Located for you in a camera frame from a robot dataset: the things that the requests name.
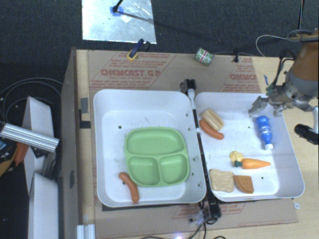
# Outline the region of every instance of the black carpet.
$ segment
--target black carpet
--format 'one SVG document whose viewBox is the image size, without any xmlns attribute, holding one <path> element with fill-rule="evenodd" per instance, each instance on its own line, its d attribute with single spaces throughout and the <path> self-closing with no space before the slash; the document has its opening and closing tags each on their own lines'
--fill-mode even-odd
<svg viewBox="0 0 319 239">
<path fill-rule="evenodd" d="M 157 44 L 150 52 L 246 52 L 259 56 L 255 40 L 297 29 L 301 0 L 151 0 Z M 82 40 L 81 0 L 0 0 L 0 92 L 17 81 L 48 77 L 63 82 L 70 54 L 80 49 L 130 50 L 132 44 Z M 306 0 L 303 29 L 318 27 L 319 0 Z M 266 56 L 299 44 L 262 38 Z M 6 109 L 28 95 L 47 99 L 59 125 L 59 101 L 52 89 L 26 84 L 7 98 Z M 24 101 L 10 107 L 8 120 L 21 125 Z M 0 238 L 27 238 L 28 200 L 23 165 L 0 178 Z"/>
</svg>

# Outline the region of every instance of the green plate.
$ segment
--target green plate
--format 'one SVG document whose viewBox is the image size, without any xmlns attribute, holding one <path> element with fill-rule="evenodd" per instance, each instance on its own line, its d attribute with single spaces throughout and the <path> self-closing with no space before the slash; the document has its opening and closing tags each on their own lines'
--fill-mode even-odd
<svg viewBox="0 0 319 239">
<path fill-rule="evenodd" d="M 183 136 L 169 127 L 143 127 L 125 137 L 125 160 L 131 179 L 140 186 L 182 183 L 189 175 Z"/>
</svg>

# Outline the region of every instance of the metal plate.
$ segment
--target metal plate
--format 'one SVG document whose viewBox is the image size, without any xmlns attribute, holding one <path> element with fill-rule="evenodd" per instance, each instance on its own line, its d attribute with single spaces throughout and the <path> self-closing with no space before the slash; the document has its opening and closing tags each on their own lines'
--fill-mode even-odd
<svg viewBox="0 0 319 239">
<path fill-rule="evenodd" d="M 156 44 L 151 0 L 123 0 L 124 14 L 114 14 L 118 2 L 82 0 L 83 39 L 136 43 L 142 38 Z"/>
</svg>

